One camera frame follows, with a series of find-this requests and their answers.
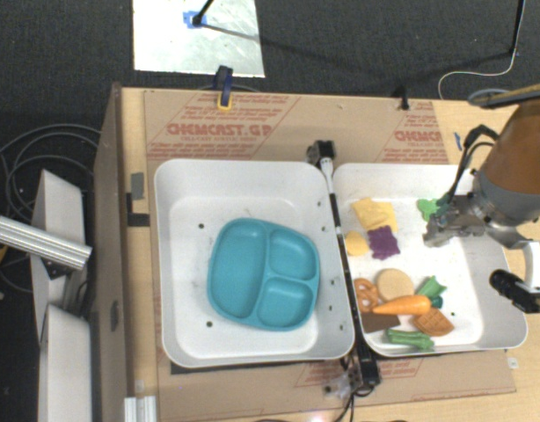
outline yellow toy cheese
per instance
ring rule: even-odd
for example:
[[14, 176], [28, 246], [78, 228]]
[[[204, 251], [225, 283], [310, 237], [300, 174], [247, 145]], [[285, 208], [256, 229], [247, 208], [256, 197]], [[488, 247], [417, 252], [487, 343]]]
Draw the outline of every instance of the yellow toy cheese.
[[345, 245], [348, 255], [359, 257], [365, 255], [369, 251], [368, 243], [358, 231], [348, 231]]
[[395, 211], [388, 201], [373, 201], [368, 197], [353, 203], [352, 209], [366, 231], [386, 225], [391, 227], [392, 233], [396, 233], [398, 230]]

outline black pole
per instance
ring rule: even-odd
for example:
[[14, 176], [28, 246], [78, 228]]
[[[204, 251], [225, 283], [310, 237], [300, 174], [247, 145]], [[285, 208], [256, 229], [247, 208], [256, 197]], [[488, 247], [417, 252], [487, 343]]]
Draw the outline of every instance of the black pole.
[[510, 54], [516, 49], [516, 42], [518, 42], [518, 29], [520, 28], [520, 22], [522, 19], [522, 11], [524, 9], [524, 0], [518, 0], [518, 6], [516, 7], [516, 22], [514, 22], [514, 37], [513, 44], [510, 47]]
[[195, 16], [192, 17], [192, 25], [193, 26], [200, 26], [201, 25], [201, 19], [206, 14], [207, 10], [209, 9], [209, 6], [214, 2], [214, 0], [207, 0], [206, 4], [203, 5], [203, 8], [201, 8], [201, 11], [198, 12]]

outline blue clamp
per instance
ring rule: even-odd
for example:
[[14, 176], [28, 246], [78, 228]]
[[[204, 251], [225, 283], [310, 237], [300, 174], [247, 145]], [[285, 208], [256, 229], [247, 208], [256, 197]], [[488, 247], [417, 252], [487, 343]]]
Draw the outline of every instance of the blue clamp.
[[184, 18], [184, 23], [188, 28], [201, 28], [202, 25], [208, 24], [208, 16], [204, 15], [201, 18], [201, 25], [194, 25], [192, 22], [193, 16], [198, 14], [198, 11], [184, 11], [182, 17]]
[[222, 111], [229, 111], [232, 106], [231, 88], [233, 87], [233, 69], [219, 66], [214, 76], [213, 89], [221, 91], [217, 97], [217, 108]]

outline toy pretzel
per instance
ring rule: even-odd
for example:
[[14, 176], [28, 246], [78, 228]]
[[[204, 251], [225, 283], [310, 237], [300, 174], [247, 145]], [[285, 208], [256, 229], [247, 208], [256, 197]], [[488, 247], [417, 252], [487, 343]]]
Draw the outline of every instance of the toy pretzel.
[[377, 306], [377, 287], [365, 278], [354, 280], [354, 287], [356, 289], [358, 309], [361, 313], [369, 313]]

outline teal plate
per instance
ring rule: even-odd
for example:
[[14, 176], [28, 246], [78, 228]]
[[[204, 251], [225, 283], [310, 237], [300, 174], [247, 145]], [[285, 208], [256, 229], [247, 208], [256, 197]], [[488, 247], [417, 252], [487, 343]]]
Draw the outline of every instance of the teal plate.
[[258, 219], [236, 219], [219, 232], [208, 298], [222, 316], [266, 330], [294, 330], [313, 312], [318, 286], [319, 256], [308, 237]]

